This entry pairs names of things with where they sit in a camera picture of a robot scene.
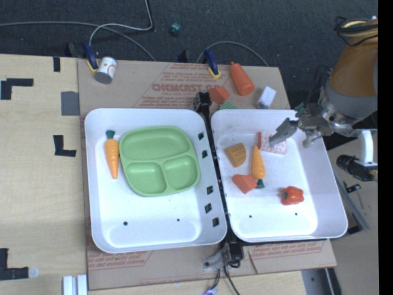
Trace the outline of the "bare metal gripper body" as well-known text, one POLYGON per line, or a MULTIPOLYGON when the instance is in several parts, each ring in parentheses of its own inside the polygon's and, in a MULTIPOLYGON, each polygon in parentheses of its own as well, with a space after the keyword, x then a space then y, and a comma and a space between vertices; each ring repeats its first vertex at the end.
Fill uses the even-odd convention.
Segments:
POLYGON ((340 113, 330 103, 301 103, 296 107, 298 128, 307 133, 320 135, 353 135, 354 119, 340 113))

